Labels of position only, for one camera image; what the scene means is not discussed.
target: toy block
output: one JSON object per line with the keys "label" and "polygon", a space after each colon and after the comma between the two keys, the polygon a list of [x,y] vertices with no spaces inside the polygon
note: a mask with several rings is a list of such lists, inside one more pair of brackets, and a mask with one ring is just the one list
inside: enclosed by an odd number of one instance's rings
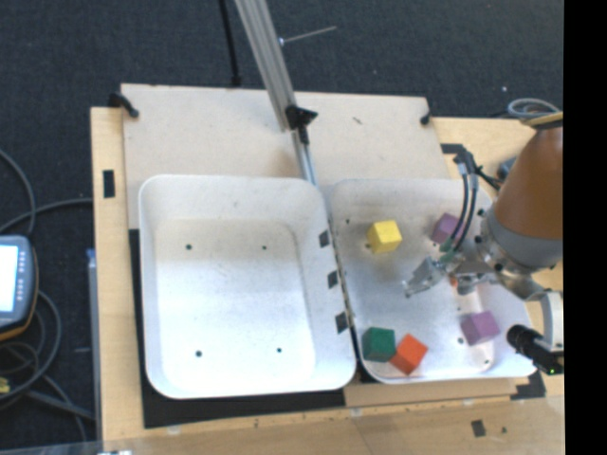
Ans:
{"label": "toy block", "polygon": [[396,347],[390,363],[405,374],[411,374],[428,352],[426,344],[411,334],[407,334]]}
{"label": "toy block", "polygon": [[500,333],[493,314],[488,310],[470,315],[461,323],[461,327],[469,345],[486,342]]}
{"label": "toy block", "polygon": [[[457,217],[445,212],[438,221],[436,221],[436,224],[434,225],[434,231],[432,232],[432,236],[431,239],[435,242],[438,243],[439,245],[442,245],[443,243],[445,243],[445,241],[447,241],[447,238],[449,238],[452,233],[455,231],[455,227],[457,226]],[[462,235],[462,230],[463,228],[460,227],[459,231],[457,231],[457,234],[455,234],[455,239],[459,239]]]}
{"label": "toy block", "polygon": [[387,253],[398,248],[402,236],[396,221],[379,221],[367,229],[367,240],[374,253]]}
{"label": "toy block", "polygon": [[395,331],[371,327],[362,335],[362,356],[375,362],[388,362],[396,352]]}

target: white tray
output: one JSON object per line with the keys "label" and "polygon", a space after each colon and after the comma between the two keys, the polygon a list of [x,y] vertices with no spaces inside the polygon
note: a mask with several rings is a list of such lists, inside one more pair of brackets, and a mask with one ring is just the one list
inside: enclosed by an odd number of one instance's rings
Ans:
{"label": "white tray", "polygon": [[343,294],[328,281],[338,266],[311,184],[157,175],[140,189],[139,226],[146,371],[159,392],[208,398],[350,381]]}
{"label": "white tray", "polygon": [[[506,341],[508,328],[530,325],[524,303],[497,284],[482,284],[459,296],[447,279],[407,298],[408,281],[422,260],[438,258],[432,229],[444,212],[458,216],[462,208],[461,180],[345,180],[329,192],[329,202],[341,273],[350,301],[358,345],[369,327],[393,329],[396,344],[410,333],[429,348],[419,367],[407,375],[387,362],[362,359],[367,372],[383,383],[408,383],[478,377],[523,377],[532,362],[515,353]],[[490,207],[479,192],[477,209]],[[374,254],[366,231],[374,222],[394,219],[403,241],[390,253]],[[469,237],[478,234],[475,215]],[[471,313],[490,310],[501,334],[469,346],[460,327]]]}

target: yellow cube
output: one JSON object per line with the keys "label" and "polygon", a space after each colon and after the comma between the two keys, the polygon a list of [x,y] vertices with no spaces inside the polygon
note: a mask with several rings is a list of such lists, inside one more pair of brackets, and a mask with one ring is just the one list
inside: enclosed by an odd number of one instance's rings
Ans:
{"label": "yellow cube", "polygon": [[367,230],[367,240],[374,253],[387,253],[398,248],[402,236],[396,221],[379,221]]}

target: white screen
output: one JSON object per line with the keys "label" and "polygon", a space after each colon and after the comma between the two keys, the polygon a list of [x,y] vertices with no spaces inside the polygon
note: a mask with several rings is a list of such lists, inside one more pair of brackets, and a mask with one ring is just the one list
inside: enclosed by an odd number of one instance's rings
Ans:
{"label": "white screen", "polygon": [[0,312],[12,312],[17,281],[17,246],[0,246]]}

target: purple cube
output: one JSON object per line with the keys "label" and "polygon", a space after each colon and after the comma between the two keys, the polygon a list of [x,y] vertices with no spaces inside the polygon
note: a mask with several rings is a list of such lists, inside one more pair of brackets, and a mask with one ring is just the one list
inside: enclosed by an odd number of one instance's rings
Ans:
{"label": "purple cube", "polygon": [[500,333],[493,314],[488,310],[470,315],[461,323],[461,326],[469,345],[480,344]]}
{"label": "purple cube", "polygon": [[[447,241],[447,238],[451,236],[455,227],[457,226],[457,218],[447,212],[445,212],[440,219],[434,225],[434,231],[432,233],[432,240],[435,243],[442,245]],[[462,235],[462,227],[459,228],[457,234],[455,235],[455,239],[459,239]]]}

